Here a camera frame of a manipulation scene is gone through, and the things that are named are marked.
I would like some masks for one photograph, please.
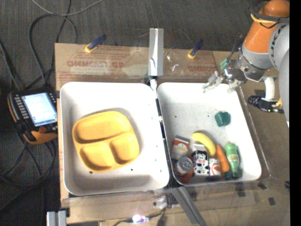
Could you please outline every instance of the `screen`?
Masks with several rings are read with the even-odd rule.
[[[34,126],[57,122],[57,113],[47,93],[22,96]]]

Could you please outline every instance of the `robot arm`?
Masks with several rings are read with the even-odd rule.
[[[238,59],[223,61],[222,74],[216,71],[203,86],[204,91],[214,88],[222,81],[229,83],[229,92],[247,80],[264,81],[266,97],[251,96],[249,103],[267,112],[284,111],[289,125],[289,13],[288,1],[271,0],[257,14],[260,18],[252,14],[254,22],[238,49]],[[279,92],[283,110],[274,106],[274,80],[264,76],[272,67],[279,71]]]

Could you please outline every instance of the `toy soda bottle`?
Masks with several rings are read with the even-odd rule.
[[[239,166],[239,157],[237,153],[237,145],[234,143],[227,143],[225,146],[225,151],[227,155],[227,159],[232,171],[231,176],[233,178],[238,178],[238,166]]]

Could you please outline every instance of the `toy banana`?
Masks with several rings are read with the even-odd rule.
[[[207,149],[207,152],[209,154],[210,157],[214,157],[215,152],[216,152],[216,148],[214,143],[212,142],[212,140],[206,136],[203,133],[200,132],[195,132],[192,134],[192,138],[196,141],[199,141],[200,143],[202,143],[205,148]]]

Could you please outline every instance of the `gray carpet floor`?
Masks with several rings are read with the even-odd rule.
[[[98,0],[36,0],[55,14],[76,13]],[[190,49],[202,38],[201,50],[231,51],[238,33],[252,24],[249,6],[254,0],[104,0],[68,19],[46,16],[32,0],[0,0],[0,42],[20,89],[42,86],[38,63],[44,71],[54,65],[54,43],[88,44],[106,34],[105,45],[148,47],[149,28],[165,30],[166,48]],[[32,41],[37,60],[32,52]],[[55,71],[48,83],[55,88]],[[22,150],[8,110],[7,94],[17,89],[0,58],[0,173],[8,169]],[[51,163],[45,146],[30,146],[45,171]],[[39,176],[28,152],[9,174],[12,181],[31,183]],[[47,211],[60,209],[58,159],[45,181],[27,190],[0,180],[0,225],[45,225]]]

